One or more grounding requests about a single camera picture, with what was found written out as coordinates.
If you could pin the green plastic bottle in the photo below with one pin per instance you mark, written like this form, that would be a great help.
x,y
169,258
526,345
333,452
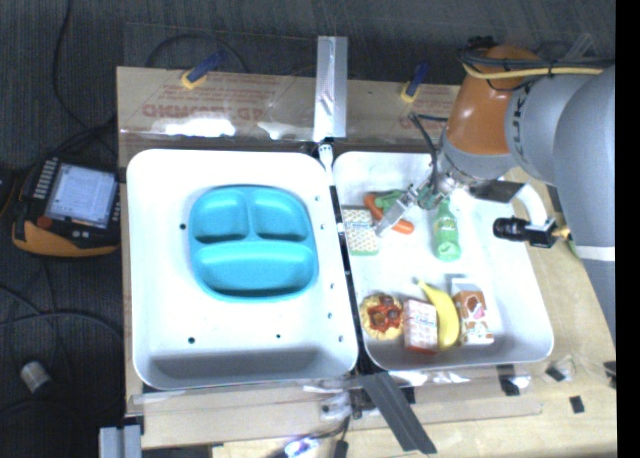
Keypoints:
x,y
446,233

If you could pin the white plastic tray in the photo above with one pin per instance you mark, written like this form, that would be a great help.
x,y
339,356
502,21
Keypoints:
x,y
165,266
500,291

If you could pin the white green patterned packet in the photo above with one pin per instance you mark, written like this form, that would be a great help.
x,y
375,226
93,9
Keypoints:
x,y
360,236

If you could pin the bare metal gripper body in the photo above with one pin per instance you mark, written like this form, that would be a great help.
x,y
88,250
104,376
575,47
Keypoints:
x,y
434,192

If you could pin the grey metal cylinder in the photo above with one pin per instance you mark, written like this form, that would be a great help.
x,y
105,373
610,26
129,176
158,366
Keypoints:
x,y
35,376

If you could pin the yellow banana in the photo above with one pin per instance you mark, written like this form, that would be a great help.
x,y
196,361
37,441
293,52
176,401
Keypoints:
x,y
447,318

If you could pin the black cylinder on white bracket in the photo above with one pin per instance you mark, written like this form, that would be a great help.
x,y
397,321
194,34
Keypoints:
x,y
520,230

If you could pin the orange carrot with green top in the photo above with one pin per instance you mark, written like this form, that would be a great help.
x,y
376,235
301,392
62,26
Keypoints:
x,y
404,226

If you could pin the white carton with orange print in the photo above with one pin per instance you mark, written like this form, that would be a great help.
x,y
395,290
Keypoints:
x,y
474,318

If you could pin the orange and white carton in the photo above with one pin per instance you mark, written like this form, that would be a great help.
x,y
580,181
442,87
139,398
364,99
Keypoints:
x,y
420,328

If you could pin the yellow pizza with red topping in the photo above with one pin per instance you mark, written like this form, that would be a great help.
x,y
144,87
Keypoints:
x,y
380,318

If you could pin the brown cardboard board red print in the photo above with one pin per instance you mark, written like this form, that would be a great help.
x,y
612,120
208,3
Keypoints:
x,y
150,111

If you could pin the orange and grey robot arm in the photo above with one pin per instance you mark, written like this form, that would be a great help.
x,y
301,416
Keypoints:
x,y
560,126

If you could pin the blue divided plate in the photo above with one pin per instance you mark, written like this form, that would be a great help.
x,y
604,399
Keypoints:
x,y
252,266

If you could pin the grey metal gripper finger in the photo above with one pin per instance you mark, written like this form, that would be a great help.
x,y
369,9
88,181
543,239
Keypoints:
x,y
392,218

